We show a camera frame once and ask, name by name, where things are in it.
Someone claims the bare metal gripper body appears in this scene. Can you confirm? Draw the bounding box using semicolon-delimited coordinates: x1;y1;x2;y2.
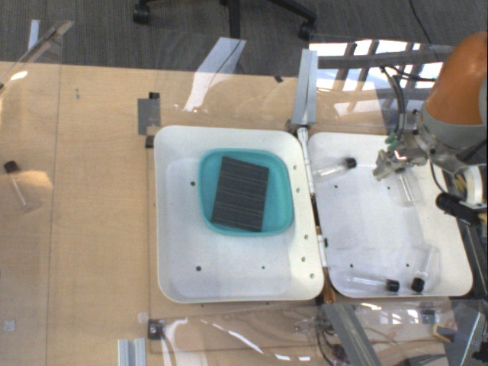
391;127;472;174

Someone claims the dark grey striped flat box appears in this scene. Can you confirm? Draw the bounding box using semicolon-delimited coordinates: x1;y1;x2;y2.
210;156;271;233

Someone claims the black cylinder on white bracket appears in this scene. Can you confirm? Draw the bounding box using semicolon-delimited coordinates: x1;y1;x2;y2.
435;165;488;225

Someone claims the white plastic tray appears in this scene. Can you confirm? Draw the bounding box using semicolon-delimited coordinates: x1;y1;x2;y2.
307;131;474;299
152;124;326;305

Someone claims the teal plate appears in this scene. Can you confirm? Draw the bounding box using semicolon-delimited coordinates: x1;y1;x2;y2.
197;147;295;238

